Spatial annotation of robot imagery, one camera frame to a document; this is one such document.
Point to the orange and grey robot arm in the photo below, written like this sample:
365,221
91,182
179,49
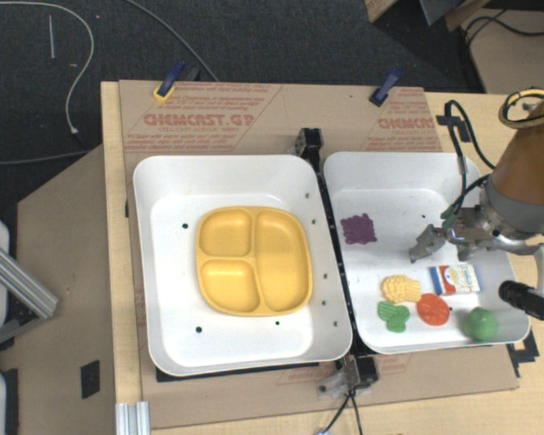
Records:
526,170

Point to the brown cardboard board red print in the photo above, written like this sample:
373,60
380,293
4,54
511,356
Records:
236,120

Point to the white red blue carton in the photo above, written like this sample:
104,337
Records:
455,279

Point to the purple toy grapes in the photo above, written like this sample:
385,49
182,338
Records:
358,229

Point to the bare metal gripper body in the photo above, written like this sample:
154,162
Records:
470,225

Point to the yellow toy corn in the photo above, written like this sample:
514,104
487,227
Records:
400,288

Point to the yellow divided plate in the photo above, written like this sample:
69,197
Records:
278,261

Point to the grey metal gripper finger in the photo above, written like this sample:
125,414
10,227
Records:
428,244
467,250

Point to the green toy broccoli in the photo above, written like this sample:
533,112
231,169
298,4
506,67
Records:
393,317

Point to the white plastic tray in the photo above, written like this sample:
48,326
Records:
390,184
172,252

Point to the green toy pepper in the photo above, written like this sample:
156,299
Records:
479,324

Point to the thin black rod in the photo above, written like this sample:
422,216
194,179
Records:
340,261

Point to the orange toy tomato slice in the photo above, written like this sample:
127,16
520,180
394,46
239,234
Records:
433,309

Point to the black cylinder on white bracket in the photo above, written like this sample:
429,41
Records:
523,296

